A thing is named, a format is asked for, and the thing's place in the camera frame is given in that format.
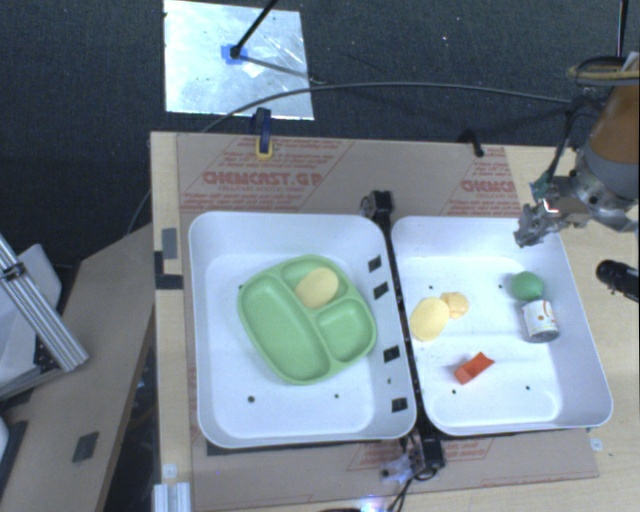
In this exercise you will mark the orange wedge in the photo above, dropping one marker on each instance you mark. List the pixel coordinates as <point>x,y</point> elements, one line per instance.
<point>472,369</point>

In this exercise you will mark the small yellow biscuit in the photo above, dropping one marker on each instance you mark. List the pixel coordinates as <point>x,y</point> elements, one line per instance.
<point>457,304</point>

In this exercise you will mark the green ball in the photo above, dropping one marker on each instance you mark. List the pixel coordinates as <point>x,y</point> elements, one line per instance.
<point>526,285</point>

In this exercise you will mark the yellow oval bread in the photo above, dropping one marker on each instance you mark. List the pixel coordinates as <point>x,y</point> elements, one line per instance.
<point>429,320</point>
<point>317,287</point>

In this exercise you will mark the brown cardboard board red print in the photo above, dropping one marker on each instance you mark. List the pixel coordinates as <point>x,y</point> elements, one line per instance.
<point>310,175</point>

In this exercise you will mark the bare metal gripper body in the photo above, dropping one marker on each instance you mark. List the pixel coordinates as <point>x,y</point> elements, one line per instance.
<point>582,202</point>

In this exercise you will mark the white small can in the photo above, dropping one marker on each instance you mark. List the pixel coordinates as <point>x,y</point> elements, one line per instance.
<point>540,321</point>

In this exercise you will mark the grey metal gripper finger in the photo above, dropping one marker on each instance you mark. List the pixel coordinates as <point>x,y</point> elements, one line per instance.
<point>543,220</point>
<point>524,230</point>

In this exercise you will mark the green divided plate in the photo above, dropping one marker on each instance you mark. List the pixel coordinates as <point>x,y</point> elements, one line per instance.
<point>280,330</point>

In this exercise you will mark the thin black rod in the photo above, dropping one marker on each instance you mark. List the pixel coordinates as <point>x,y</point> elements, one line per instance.
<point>400,300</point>

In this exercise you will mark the white plastic tray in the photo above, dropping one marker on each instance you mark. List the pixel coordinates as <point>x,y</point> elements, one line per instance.
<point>500,405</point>
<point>225,400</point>

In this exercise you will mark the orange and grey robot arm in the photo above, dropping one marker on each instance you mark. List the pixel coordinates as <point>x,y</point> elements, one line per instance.
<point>615,130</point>

